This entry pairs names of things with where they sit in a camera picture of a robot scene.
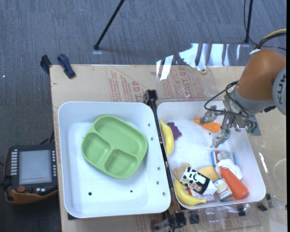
can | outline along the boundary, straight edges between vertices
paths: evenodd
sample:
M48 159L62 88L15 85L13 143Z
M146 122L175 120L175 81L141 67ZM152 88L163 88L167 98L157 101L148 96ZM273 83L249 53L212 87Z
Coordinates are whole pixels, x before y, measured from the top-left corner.
M216 180L214 182L214 186L217 188L216 194L220 201L223 201L233 195L228 184L223 178Z

dark blue clip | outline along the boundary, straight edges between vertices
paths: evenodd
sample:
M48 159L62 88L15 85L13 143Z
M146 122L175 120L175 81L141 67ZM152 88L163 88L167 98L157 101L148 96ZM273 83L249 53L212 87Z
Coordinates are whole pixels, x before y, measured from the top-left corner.
M48 74L48 75L49 75L49 66L50 65L52 65L52 63L49 61L48 56L44 55L42 57L42 60L41 60L41 67L46 72L46 74Z
M66 55L60 54L58 56L58 61L59 61L59 64L62 65L65 68L64 72L66 73L68 78L71 78L71 77L75 76L75 73L72 70L71 64L70 64L69 59L68 59L68 57Z

white plastic tub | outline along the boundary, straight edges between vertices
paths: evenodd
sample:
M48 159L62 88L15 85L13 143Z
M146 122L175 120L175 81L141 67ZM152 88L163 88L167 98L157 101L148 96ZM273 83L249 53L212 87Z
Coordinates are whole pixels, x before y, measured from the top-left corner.
M117 116L147 138L147 153L128 178L111 177L82 156L84 135L101 115ZM76 218L160 213L171 203L163 156L151 108L138 102L67 102L59 111L64 204Z
M178 201L187 209L200 209L222 205L232 205L240 203L258 202L265 196L265 185L259 167L254 157L248 135L246 131L236 132L230 129L231 136L218 148L210 148L214 133L210 133L193 119L204 116L205 102L203 101L184 101L184 102L164 102L157 108L158 118L164 123L174 122L182 135L175 140L174 150L167 156L171 172L174 168L183 163L189 163L193 169L198 170L202 167L212 166L210 152L213 150L227 150L233 153L235 164L238 165L243 173L242 182L249 190L249 195L241 200L230 197L220 201L217 197L213 202L201 203L189 206ZM220 101L213 101L210 105L217 105L217 109L222 109ZM223 116L218 116L215 120L222 123Z

black pole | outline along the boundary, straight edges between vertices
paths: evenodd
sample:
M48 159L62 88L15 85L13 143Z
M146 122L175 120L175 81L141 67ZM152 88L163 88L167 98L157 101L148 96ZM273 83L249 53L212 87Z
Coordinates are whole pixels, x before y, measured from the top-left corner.
M250 20L251 20L251 12L252 12L252 3L253 0L250 0L249 2L249 12L248 12L248 21L247 21L247 30L246 30L246 38L245 38L245 43L248 43L249 41L249 29L250 29Z
M104 35L106 34L108 28L110 27L112 21L114 20L115 16L117 15L117 13L118 13L120 7L122 6L122 4L124 3L124 1L125 1L125 0L121 0L121 1L120 1L119 5L117 6L116 10L114 11L114 13L113 13L111 19L109 20L108 24L106 25L106 27L105 27L103 33L101 34L101 36L100 36L100 38L98 39L97 43L93 46L93 48L94 48L95 50L98 50L98 49L99 49L99 44L100 44L100 42L102 41Z

table surface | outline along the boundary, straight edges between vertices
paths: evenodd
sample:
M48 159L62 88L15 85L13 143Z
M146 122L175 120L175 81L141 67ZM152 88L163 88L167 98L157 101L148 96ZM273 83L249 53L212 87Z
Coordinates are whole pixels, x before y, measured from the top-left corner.
M172 66L167 77L161 77L161 67L156 65L72 65L76 74L69 79L60 65L50 67L50 85L53 104L54 131L58 165L58 190L61 214L61 226L64 232L81 230L83 232L151 232L151 225L162 221L161 214L144 214L118 217L96 217L86 219L68 219L64 206L63 180L60 159L58 109L65 102L139 102L148 89L156 89L159 99L182 98L193 95L210 97L225 86L238 80L243 66L208 68L206 74L187 66ZM258 160L259 167L265 169L262 175L267 190L274 194L275 208L264 212L251 209L244 217L221 219L222 224L208 221L206 212L200 210L200 222L188 224L178 231L287 231L287 211L283 204L287 203L286 178L286 116L277 109L256 115L262 136L251 136L251 146Z

